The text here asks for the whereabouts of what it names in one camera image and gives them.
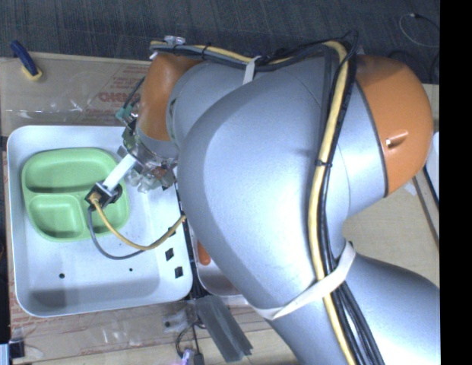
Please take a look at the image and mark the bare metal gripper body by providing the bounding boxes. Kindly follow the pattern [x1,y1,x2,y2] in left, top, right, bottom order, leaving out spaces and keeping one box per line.
[118,126,179,192]

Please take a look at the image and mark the green divided plate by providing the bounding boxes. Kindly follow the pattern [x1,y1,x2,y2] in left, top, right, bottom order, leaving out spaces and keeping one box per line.
[21,147,131,242]

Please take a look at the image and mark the brown cardboard board, red print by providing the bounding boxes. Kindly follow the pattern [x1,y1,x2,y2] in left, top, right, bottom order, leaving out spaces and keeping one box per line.
[0,51,441,365]

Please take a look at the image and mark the orange carrot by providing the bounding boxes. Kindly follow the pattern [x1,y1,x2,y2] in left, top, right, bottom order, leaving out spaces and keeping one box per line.
[197,239,212,267]

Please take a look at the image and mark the white plastic tray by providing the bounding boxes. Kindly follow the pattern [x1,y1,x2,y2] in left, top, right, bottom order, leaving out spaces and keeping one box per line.
[6,124,195,318]

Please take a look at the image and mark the black cylinder on white bracket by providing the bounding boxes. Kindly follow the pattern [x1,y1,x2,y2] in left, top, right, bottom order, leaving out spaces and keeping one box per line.
[84,154,137,209]

